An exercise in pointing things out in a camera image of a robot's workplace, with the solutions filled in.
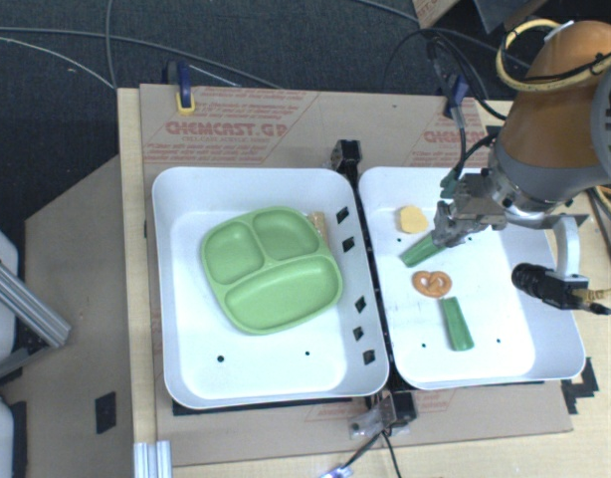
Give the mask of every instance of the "pretzel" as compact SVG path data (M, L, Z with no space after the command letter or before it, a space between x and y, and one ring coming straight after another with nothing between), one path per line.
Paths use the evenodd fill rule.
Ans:
M423 296L442 298L452 288L452 279L443 271L418 271L412 276L412 285Z

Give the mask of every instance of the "green plate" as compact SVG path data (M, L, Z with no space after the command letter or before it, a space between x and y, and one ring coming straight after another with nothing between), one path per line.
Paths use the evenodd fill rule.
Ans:
M312 223L270 207L211 229L201 245L220 307L240 330L266 335L301 324L338 301L341 274Z

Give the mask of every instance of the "robotic arm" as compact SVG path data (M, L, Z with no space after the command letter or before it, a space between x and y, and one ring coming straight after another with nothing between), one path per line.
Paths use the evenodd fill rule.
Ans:
M526 79L518 82L505 71L505 50L532 27L552 32ZM520 264L513 271L513 283L560 309L610 313L574 294L588 286L577 271L577 225L584 217L551 213L585 189L611 183L611 25L527 22L507 35L497 68L518 95L492 147L488 167L462 177L453 171L444 180L434 230L401 258L408 267L414 266L490 226L554 229L559 250L556 270Z

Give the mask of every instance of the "black hole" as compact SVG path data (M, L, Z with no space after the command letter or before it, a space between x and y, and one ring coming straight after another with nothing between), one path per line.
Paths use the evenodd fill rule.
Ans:
M354 339L358 342L364 335L363 328L359 326L358 328L354 328L352 331L354 333Z
M363 362L365 364L370 364L376 359L376 353L373 350L365 351L363 353Z
M354 303L354 306L356 307L356 311L360 314L363 311L363 309L367 306L367 303L365 303L365 298L361 296L358 299L358 301Z
M336 213L336 223L340 224L347 216L349 216L349 210L347 207L343 207L340 211Z
M354 247L354 238L353 237L348 237L347 239L343 241L343 251L344 252L348 252L353 247Z

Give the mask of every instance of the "brown pretzel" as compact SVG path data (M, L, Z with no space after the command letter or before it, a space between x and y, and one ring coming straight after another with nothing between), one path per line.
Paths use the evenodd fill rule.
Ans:
M412 285L423 296L442 298L452 288L452 279L443 271L419 271L414 273Z

